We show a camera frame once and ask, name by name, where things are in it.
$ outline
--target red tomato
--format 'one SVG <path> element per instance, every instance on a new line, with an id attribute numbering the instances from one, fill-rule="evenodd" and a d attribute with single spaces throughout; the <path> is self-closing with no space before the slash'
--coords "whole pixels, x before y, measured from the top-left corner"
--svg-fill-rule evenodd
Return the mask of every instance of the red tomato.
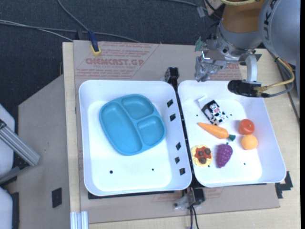
<path id="1" fill-rule="evenodd" d="M 249 119 L 243 119 L 239 123 L 238 131 L 243 135 L 252 134 L 254 132 L 254 123 Z"/>

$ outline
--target carrot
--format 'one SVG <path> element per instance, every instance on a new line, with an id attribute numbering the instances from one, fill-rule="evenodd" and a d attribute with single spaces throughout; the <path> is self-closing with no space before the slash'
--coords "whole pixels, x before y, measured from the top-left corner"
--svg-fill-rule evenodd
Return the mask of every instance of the carrot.
<path id="1" fill-rule="evenodd" d="M 212 135 L 216 136 L 217 138 L 224 139 L 229 138 L 231 141 L 235 139 L 234 135 L 230 135 L 226 129 L 223 127 L 212 125 L 212 124 L 206 124 L 202 122 L 198 122 L 198 125 L 206 130 L 207 132 L 211 133 Z"/>

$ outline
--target pizza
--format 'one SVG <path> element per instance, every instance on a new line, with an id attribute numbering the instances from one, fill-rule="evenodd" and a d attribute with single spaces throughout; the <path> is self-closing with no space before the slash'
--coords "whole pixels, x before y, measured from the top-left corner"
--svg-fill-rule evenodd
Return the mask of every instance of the pizza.
<path id="1" fill-rule="evenodd" d="M 193 163 L 201 167 L 208 166 L 213 160 L 211 150 L 205 145 L 197 145 L 192 147 L 191 154 Z"/>

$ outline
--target dark background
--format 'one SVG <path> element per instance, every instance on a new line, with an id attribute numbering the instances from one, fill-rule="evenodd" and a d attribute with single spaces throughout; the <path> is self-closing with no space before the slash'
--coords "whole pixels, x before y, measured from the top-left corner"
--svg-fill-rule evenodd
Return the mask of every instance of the dark background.
<path id="1" fill-rule="evenodd" d="M 94 32 L 145 43 L 195 45 L 203 33 L 196 6 L 163 0 L 60 0 Z M 205 7 L 204 0 L 183 0 Z M 0 20 L 44 28 L 84 30 L 57 0 L 0 0 Z M 205 28 L 218 18 L 205 16 Z M 209 34 L 216 30 L 213 26 Z M 75 32 L 56 31 L 71 40 Z M 81 35 L 88 40 L 87 34 Z M 98 41 L 129 40 L 96 34 Z M 0 24 L 0 104 L 9 112 L 62 73 L 62 43 L 67 39 Z"/>

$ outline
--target wooden table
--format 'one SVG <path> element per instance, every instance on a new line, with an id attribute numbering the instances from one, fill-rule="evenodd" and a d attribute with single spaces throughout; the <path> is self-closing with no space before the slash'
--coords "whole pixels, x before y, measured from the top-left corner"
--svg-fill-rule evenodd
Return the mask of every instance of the wooden table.
<path id="1" fill-rule="evenodd" d="M 282 81 L 279 70 L 266 50 L 259 49 L 262 57 L 258 62 L 258 80 L 263 85 Z M 67 147 L 69 167 L 69 193 L 71 212 L 81 211 L 79 166 L 77 153 L 77 127 L 75 115 L 75 86 L 73 65 L 73 43 L 63 43 L 64 87 L 67 123 Z M 246 76 L 245 67 L 241 68 Z M 277 87 L 270 93 L 283 90 Z M 283 192 L 280 208 L 252 211 L 226 212 L 198 215 L 199 228 L 209 229 L 296 229 L 301 227 L 300 219 L 300 128 L 292 102 L 288 94 L 265 99 L 265 105 L 279 143 L 287 171 L 289 171 L 293 188 Z M 110 223 L 90 224 L 91 229 L 155 229 L 182 228 L 190 225 L 189 216 L 130 220 Z"/>

